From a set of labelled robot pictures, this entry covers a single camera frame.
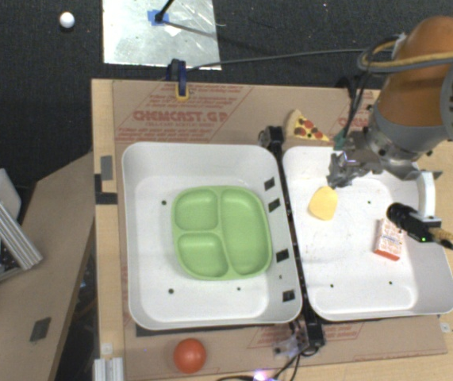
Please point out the brown cardboard board red print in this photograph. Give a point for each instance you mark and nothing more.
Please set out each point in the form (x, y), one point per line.
(218, 113)

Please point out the toy pizza slice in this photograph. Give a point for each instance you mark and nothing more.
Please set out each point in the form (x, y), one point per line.
(303, 127)

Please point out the black cylinder on white bracket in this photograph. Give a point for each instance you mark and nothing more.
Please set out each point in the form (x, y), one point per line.
(408, 216)

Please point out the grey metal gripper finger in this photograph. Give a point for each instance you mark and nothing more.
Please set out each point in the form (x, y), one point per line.
(334, 169)
(347, 175)

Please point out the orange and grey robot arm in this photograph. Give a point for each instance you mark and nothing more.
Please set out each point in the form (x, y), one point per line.
(420, 81)

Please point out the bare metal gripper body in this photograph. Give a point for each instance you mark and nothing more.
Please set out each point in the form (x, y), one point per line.
(373, 155)

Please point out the orange and white small carton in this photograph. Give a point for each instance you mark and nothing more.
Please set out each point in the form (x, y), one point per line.
(388, 239)

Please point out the red orange ball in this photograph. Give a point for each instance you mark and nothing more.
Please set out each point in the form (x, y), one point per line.
(189, 355)

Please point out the white ball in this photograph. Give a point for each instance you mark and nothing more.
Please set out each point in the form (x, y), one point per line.
(67, 19)

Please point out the green divided plate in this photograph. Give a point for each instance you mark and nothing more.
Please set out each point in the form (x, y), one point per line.
(222, 232)

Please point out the white plastic tray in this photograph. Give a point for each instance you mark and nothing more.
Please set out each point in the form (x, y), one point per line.
(353, 260)
(150, 232)

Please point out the thin black rod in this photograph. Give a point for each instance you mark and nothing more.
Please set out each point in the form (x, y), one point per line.
(294, 228)

